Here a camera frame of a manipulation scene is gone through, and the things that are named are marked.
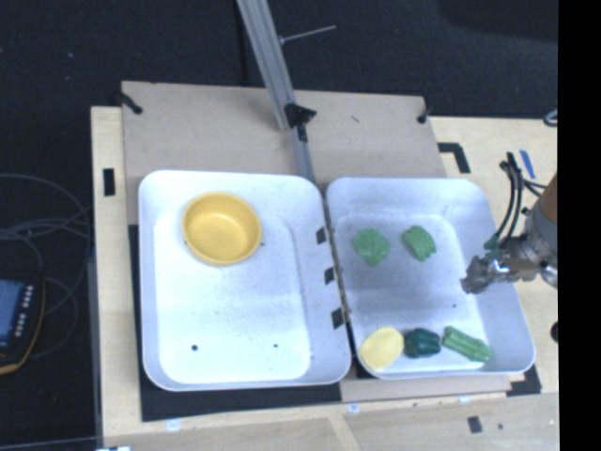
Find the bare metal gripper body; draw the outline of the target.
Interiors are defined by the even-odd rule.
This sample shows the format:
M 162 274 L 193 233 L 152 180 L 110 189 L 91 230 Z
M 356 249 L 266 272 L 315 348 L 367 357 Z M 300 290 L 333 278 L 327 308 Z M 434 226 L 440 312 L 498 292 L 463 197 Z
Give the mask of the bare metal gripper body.
M 558 256 L 554 245 L 534 235 L 510 238 L 493 236 L 488 241 L 488 280 L 530 282 L 540 277 L 558 283 Z

